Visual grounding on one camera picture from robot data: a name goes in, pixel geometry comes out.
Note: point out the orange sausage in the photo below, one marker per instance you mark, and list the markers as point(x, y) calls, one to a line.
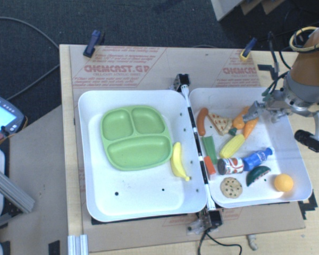
point(202, 121)

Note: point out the white plastic tray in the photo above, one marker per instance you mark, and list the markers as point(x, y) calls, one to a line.
point(138, 190)
point(271, 142)

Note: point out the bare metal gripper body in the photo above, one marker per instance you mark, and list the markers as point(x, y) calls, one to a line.
point(279, 105)

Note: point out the green block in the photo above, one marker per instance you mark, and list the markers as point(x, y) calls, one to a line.
point(210, 150)

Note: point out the yellow corn cob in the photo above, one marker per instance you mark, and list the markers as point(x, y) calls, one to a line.
point(232, 145)

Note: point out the brown cardboard board red print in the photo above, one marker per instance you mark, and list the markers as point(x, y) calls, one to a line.
point(149, 65)

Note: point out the green watermelon slice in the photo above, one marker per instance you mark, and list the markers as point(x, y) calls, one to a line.
point(256, 175)

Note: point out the light orange tapered vegetable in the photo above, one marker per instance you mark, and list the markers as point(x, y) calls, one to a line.
point(250, 127)

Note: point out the orange block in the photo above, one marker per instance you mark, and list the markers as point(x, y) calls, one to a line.
point(210, 165)

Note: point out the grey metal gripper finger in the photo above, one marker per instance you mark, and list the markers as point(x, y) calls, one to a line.
point(258, 107)
point(250, 115)

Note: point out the orange carrot with green top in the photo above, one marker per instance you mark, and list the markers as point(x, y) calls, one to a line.
point(238, 122)

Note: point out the green divided plate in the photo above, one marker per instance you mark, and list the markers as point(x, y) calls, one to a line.
point(135, 142)

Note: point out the pizza slice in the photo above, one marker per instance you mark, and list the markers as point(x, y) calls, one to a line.
point(220, 123)

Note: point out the yellow banana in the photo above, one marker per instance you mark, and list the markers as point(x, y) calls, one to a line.
point(177, 161)

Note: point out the thin black and white rod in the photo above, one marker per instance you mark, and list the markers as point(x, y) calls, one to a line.
point(193, 126)

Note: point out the orange ball fruit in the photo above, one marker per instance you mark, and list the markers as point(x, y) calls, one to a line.
point(283, 182)

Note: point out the chocolate chip biscuit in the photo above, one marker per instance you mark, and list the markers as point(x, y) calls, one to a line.
point(231, 187)

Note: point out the red and white can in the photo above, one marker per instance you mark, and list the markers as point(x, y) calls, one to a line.
point(231, 166)

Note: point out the blue bottle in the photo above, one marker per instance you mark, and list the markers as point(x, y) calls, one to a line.
point(255, 159)

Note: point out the black cylinder on white bracket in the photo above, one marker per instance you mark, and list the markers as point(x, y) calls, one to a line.
point(309, 139)

